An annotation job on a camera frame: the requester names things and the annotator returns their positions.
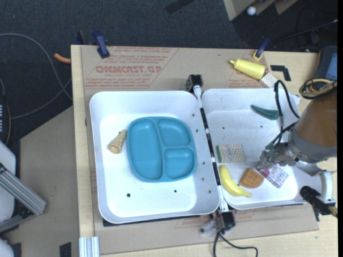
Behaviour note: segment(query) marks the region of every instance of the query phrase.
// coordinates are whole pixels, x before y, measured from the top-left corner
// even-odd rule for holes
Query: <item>cardboard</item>
[[[178,90],[190,74],[201,74],[209,88],[261,88],[262,85],[233,69],[230,60],[251,60],[253,50],[108,47],[109,58],[101,59],[94,46],[81,46],[84,105],[90,163],[94,232],[101,254],[146,250],[212,242],[199,233],[208,215],[154,222],[108,225],[98,209],[90,98],[103,90]],[[260,63],[266,66],[263,58]],[[317,230],[308,204],[234,211],[237,226],[228,239],[241,239]]]

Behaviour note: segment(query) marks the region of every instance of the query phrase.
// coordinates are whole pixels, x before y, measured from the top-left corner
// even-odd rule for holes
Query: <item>yellow bottle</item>
[[[264,65],[243,59],[237,59],[236,61],[230,60],[230,63],[233,64],[234,69],[243,72],[244,74],[257,80],[260,80],[263,77],[266,69]]]

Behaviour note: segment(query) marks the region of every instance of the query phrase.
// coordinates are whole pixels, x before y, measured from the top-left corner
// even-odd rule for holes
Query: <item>blue clamp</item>
[[[97,44],[98,47],[98,53],[100,54],[101,58],[106,58],[109,57],[109,52],[106,48],[106,44],[105,41],[103,39],[103,35],[100,31],[94,31],[93,34],[93,40],[95,42],[95,44]]]
[[[262,45],[257,49],[257,50],[255,50],[255,52],[253,53],[253,55],[252,55],[252,59],[255,61],[255,62],[258,62],[260,59],[261,59],[261,57],[262,57],[262,54],[263,54],[263,51],[265,50],[265,48],[267,47],[267,45],[269,44],[269,39],[268,38],[266,38],[264,41],[263,41],[263,43],[262,43]]]

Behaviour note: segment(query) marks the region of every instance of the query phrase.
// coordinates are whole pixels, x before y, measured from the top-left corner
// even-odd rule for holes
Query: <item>toy banana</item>
[[[242,187],[238,186],[231,178],[229,170],[225,165],[219,169],[219,176],[223,187],[233,196],[246,196],[251,197],[252,194],[246,192]]]

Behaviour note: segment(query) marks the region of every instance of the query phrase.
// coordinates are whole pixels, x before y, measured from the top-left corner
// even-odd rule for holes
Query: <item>toy kitchen sink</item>
[[[291,102],[296,108],[292,96]],[[273,89],[209,89],[202,93],[200,102],[184,90],[107,91],[93,95],[90,113],[102,217],[123,224],[210,214],[218,208],[225,212],[293,205],[304,203],[299,195],[302,186],[310,184],[320,191],[320,177],[295,166],[282,167],[287,179],[280,187],[265,178],[260,186],[245,188],[251,197],[233,196],[221,186],[220,166],[227,166],[238,183],[247,168],[256,167],[265,146],[280,132],[277,120],[257,114],[251,105],[276,110]],[[280,94],[280,105],[285,126],[295,122],[285,94]],[[208,128],[204,126],[201,106]],[[179,124],[163,122],[166,119]],[[114,154],[108,144],[121,130],[128,130],[128,137],[121,152]],[[168,132],[172,141],[168,141]],[[144,142],[132,141],[140,136]],[[216,151],[211,155],[210,149],[230,145],[241,147],[241,159],[223,160]],[[138,169],[147,177],[144,179],[135,167],[149,164],[144,160],[147,157],[153,157],[149,171]],[[174,171],[172,168],[180,162],[187,170]]]

